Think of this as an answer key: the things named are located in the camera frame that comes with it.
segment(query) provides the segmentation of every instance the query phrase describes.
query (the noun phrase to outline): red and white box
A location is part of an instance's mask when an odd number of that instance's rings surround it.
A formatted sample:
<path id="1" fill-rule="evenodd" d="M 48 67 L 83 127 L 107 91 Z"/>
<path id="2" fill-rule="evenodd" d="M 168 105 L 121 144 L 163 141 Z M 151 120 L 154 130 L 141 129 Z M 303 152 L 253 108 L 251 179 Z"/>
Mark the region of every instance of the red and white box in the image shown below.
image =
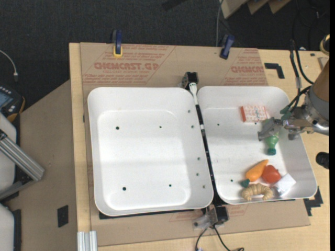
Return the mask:
<path id="1" fill-rule="evenodd" d="M 259 122 L 267 119 L 264 106 L 249 105 L 241 107 L 243 122 Z"/>

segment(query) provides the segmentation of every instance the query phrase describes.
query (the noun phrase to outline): wire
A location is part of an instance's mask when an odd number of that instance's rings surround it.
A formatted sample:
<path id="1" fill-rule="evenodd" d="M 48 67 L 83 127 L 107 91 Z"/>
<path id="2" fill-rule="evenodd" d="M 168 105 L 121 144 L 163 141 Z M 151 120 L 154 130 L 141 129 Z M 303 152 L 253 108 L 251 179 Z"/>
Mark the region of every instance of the wire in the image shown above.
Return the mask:
<path id="1" fill-rule="evenodd" d="M 292 104 L 304 93 L 306 93 L 311 86 L 307 86 L 306 88 L 304 88 L 302 91 L 299 92 L 299 94 L 289 103 L 289 105 L 287 105 L 288 107 L 292 106 Z"/>
<path id="2" fill-rule="evenodd" d="M 294 103 L 294 106 L 291 108 L 291 110 L 289 110 L 290 113 L 293 113 L 294 110 L 298 107 L 299 100 L 300 100 L 300 96 L 299 96 L 299 94 L 300 94 L 300 88 L 298 88 L 298 95 L 296 96 L 297 99 L 296 99 L 296 101 L 295 101 L 295 103 Z"/>
<path id="3" fill-rule="evenodd" d="M 15 66 L 15 63 L 14 63 L 14 61 L 10 58 L 10 56 L 8 56 L 4 51 L 2 51 L 2 50 L 0 50 L 0 52 L 3 54 L 3 55 L 5 55 L 9 60 L 10 60 L 10 62 L 12 63 L 12 65 L 13 65 L 13 67 L 14 67 L 14 81 L 18 81 L 18 73 L 17 73 L 17 71 L 16 71 L 16 66 Z"/>
<path id="4" fill-rule="evenodd" d="M 219 18 L 220 18 L 220 13 L 221 13 L 221 6 L 223 4 L 224 0 L 221 0 L 220 2 L 220 6 L 219 6 L 219 10 L 218 10 L 218 16 L 216 19 L 216 42 L 215 42 L 215 46 L 218 47 L 218 40 L 219 40 Z"/>
<path id="5" fill-rule="evenodd" d="M 209 228 L 209 227 L 205 228 L 205 229 L 203 230 L 203 232 L 200 233 L 200 235 L 199 235 L 199 237 L 198 237 L 198 239 L 197 239 L 197 242 L 196 242 L 196 244 L 195 244 L 195 251 L 199 251 L 199 248 L 198 248 L 199 240 L 200 240 L 201 236 L 204 235 L 204 233 L 207 231 L 208 228 Z"/>
<path id="6" fill-rule="evenodd" d="M 297 44 L 295 43 L 295 41 L 293 39 L 291 39 L 291 53 L 290 53 L 290 59 L 291 59 L 291 63 L 292 63 L 292 67 L 293 67 L 293 70 L 294 70 L 294 73 L 296 75 L 296 77 L 299 77 L 299 74 L 298 74 L 298 70 L 296 68 L 296 65 L 295 65 L 295 62 L 294 62 L 294 58 L 293 58 L 293 51 L 295 51 L 296 53 L 296 56 L 297 56 L 297 61 L 298 61 L 298 67 L 299 67 L 299 70 L 300 70 L 300 73 L 301 75 L 303 76 L 303 78 L 309 82 L 310 84 L 313 84 L 314 82 L 311 81 L 307 76 L 306 74 L 304 73 L 304 70 L 303 70 L 303 67 L 302 67 L 302 63 L 301 63 L 301 60 L 300 60 L 300 55 L 299 55 L 299 50 L 298 50 L 298 47 L 297 47 Z"/>
<path id="7" fill-rule="evenodd" d="M 229 249 L 229 248 L 225 245 L 225 243 L 223 242 L 223 240 L 222 240 L 222 238 L 221 238 L 221 236 L 220 236 L 218 230 L 216 229 L 215 225 L 216 225 L 216 224 L 213 225 L 213 228 L 214 228 L 216 234 L 218 235 L 218 237 L 219 237 L 219 239 L 220 239 L 220 242 L 222 243 L 222 245 L 224 246 L 224 248 L 225 248 L 227 251 L 230 251 L 230 249 Z M 198 237 L 198 239 L 197 239 L 197 242 L 196 242 L 196 244 L 195 244 L 195 251 L 199 251 L 199 248 L 198 248 L 199 240 L 200 240 L 200 238 L 204 235 L 204 233 L 208 230 L 209 227 L 205 228 L 205 229 L 201 232 L 201 234 L 199 235 L 199 237 Z M 242 248 L 239 248 L 238 251 L 244 251 L 244 248 L 243 248 L 243 247 L 242 247 Z"/>
<path id="8" fill-rule="evenodd" d="M 221 236 L 220 236 L 218 230 L 217 230 L 216 227 L 215 227 L 215 224 L 214 224 L 214 230 L 215 230 L 216 234 L 218 235 L 218 237 L 219 237 L 219 239 L 220 239 L 220 242 L 221 242 L 222 245 L 225 247 L 225 249 L 226 249 L 227 251 L 230 251 L 229 248 L 228 248 L 228 247 L 225 245 L 225 243 L 222 241 Z"/>

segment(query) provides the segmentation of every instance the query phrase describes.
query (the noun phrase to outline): plastic food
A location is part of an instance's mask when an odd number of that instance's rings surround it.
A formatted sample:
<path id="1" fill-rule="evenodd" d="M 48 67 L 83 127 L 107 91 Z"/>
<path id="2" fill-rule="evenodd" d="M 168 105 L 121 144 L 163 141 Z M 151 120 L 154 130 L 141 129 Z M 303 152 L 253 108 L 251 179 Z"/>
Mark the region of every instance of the plastic food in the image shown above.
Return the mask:
<path id="1" fill-rule="evenodd" d="M 242 106 L 241 114 L 243 122 L 259 122 L 267 119 L 264 106 Z"/>
<path id="2" fill-rule="evenodd" d="M 242 190 L 242 198 L 251 201 L 251 196 L 253 195 L 263 195 L 263 201 L 269 200 L 273 197 L 272 190 L 265 185 L 260 183 L 251 184 L 247 188 Z"/>
<path id="3" fill-rule="evenodd" d="M 282 176 L 273 165 L 267 165 L 263 171 L 262 178 L 269 184 L 276 183 Z"/>
<path id="4" fill-rule="evenodd" d="M 277 144 L 279 140 L 279 133 L 275 133 L 272 136 L 268 136 L 267 138 L 265 138 L 265 142 L 268 145 L 268 149 L 267 149 L 267 154 L 268 155 L 275 155 L 276 154 L 276 149 L 275 149 L 275 145 Z"/>
<path id="5" fill-rule="evenodd" d="M 262 176 L 263 171 L 265 167 L 267 166 L 268 162 L 269 160 L 265 159 L 263 161 L 260 161 L 258 164 L 256 164 L 251 169 L 249 169 L 247 173 L 245 174 L 246 180 L 242 181 L 241 185 L 246 188 L 250 182 L 254 182 L 258 180 Z"/>

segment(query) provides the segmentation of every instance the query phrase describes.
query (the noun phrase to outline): gray carpet floor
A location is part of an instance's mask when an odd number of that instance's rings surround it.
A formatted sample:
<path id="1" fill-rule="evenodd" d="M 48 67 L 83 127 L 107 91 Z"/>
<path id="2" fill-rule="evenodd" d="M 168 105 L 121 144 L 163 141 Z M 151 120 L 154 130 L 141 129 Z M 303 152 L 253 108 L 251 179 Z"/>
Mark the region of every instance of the gray carpet floor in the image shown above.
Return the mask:
<path id="1" fill-rule="evenodd" d="M 69 79 L 70 42 L 108 42 L 113 29 L 123 43 L 216 44 L 219 0 L 0 0 L 0 50 L 15 62 L 20 78 L 0 54 L 0 83 L 12 86 L 31 106 Z M 235 47 L 318 50 L 330 32 L 330 0 L 292 0 L 278 13 L 268 5 L 251 15 L 243 5 L 220 18 L 220 38 L 233 34 Z"/>

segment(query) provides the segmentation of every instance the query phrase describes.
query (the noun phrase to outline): toy tomato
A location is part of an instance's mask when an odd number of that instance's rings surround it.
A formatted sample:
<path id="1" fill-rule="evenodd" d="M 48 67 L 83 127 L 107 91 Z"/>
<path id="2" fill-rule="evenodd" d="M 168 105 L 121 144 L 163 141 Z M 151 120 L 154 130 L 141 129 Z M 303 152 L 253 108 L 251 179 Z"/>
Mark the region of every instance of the toy tomato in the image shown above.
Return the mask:
<path id="1" fill-rule="evenodd" d="M 273 165 L 267 165 L 263 171 L 262 178 L 271 184 L 279 181 L 282 177 Z"/>

